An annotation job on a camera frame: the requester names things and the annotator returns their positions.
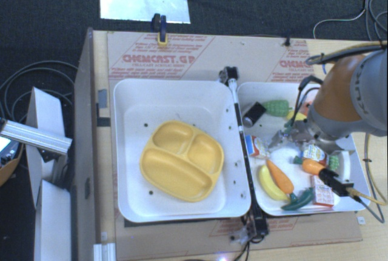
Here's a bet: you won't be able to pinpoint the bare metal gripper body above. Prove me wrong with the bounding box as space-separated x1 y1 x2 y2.
286 119 345 155

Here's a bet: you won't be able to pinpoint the yellow toy lemon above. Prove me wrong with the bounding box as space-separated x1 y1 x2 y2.
286 110 307 122

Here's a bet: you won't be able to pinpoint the white packet with yellow print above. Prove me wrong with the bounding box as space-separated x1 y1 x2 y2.
299 144 330 164

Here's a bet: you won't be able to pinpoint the red and white carton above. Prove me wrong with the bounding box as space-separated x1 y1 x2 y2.
310 175 335 208
244 134 271 160

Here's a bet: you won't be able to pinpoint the short orange carrot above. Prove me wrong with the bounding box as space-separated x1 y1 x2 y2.
293 155 327 176

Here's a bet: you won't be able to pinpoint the black can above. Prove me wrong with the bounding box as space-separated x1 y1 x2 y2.
242 101 268 128

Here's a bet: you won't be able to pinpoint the thin black and white rod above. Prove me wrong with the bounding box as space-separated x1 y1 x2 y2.
227 78 259 226

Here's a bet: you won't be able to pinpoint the small green grapes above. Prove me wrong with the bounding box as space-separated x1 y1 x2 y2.
328 155 341 172

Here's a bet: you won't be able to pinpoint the yellow banana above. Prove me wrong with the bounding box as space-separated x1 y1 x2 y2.
258 164 291 202

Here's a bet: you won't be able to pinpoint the white plastic tray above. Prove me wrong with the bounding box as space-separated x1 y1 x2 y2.
236 81 372 217
113 78 252 223

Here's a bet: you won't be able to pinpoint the green chili pepper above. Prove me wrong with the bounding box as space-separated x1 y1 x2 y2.
281 187 315 211

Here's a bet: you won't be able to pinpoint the yellow divided plate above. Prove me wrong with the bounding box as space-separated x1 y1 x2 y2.
139 119 226 203

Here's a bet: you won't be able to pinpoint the brown cardboard board red print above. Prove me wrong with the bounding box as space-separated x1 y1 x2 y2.
107 30 364 258

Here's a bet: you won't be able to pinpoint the black cylinder on white bracket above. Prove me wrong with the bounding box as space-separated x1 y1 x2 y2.
317 150 355 197

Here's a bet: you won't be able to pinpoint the black block with thin wires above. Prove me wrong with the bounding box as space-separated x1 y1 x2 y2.
219 66 240 85
229 213 270 245

